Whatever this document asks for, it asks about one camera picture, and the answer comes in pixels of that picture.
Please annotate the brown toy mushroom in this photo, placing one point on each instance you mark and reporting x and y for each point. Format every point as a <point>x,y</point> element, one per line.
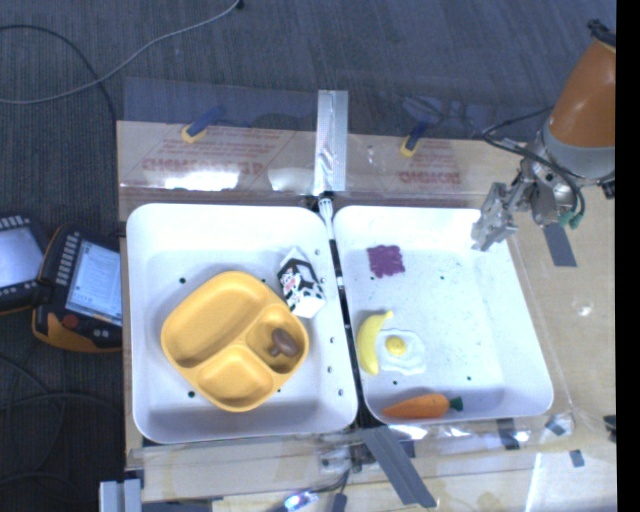
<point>284,343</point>

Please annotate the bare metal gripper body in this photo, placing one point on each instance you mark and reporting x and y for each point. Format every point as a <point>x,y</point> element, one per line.
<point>547,192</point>

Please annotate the orange carrot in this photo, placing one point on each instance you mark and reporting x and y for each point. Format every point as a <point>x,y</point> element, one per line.
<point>420,406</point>

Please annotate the white fried egg toy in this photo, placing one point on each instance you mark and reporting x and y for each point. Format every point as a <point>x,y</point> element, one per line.
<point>402,350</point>

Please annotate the yellow banana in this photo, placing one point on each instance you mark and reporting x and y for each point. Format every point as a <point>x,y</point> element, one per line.
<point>367,342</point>

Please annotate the yellow divided plate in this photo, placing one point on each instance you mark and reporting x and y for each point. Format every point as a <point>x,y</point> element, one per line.
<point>210,320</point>

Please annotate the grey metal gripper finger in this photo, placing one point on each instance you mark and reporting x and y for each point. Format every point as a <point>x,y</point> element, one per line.
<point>486,220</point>
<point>505,227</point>

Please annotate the cow print milk carton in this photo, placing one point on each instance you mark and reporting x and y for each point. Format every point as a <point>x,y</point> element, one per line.
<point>300,287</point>

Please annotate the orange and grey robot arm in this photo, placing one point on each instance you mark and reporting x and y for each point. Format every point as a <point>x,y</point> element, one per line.
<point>587,100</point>

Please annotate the white plastic tray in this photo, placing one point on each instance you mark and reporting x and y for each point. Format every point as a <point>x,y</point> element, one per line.
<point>165,240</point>
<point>475,325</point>

